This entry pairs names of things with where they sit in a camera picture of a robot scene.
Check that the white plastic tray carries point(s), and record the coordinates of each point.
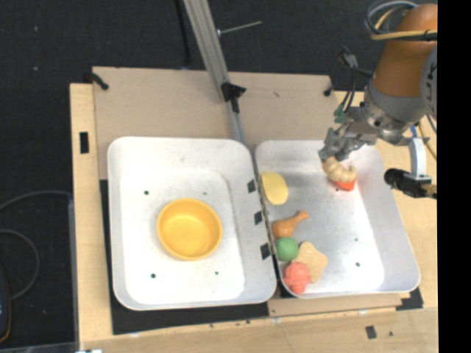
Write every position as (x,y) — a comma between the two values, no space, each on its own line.
(147,160)
(342,234)

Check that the pale yellow oval chip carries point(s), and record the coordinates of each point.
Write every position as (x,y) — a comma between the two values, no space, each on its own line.
(275,188)

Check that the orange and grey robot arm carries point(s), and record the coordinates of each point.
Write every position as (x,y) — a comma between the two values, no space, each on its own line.
(403,64)

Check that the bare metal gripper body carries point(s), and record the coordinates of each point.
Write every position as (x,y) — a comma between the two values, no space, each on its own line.
(371,125)

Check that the yellow bowl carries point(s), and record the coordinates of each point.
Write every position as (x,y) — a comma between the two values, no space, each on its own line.
(189,230)

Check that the orange chicken drumstick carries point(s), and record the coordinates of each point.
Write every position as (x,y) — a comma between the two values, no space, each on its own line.
(284,227)

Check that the pink ice cream toy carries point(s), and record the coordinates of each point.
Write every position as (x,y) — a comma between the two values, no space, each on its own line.
(297,277)

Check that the brown cardboard board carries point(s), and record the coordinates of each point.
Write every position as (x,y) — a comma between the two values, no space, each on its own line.
(165,105)

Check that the beige bread slice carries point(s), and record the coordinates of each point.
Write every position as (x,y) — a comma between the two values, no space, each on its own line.
(313,261)

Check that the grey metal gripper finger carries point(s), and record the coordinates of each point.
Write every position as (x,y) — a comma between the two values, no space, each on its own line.
(326,152)
(347,151)

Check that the black cylinder on white bracket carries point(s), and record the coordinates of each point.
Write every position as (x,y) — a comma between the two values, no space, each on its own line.
(404,182)

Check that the green ball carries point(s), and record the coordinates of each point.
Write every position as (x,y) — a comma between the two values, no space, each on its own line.
(286,249)

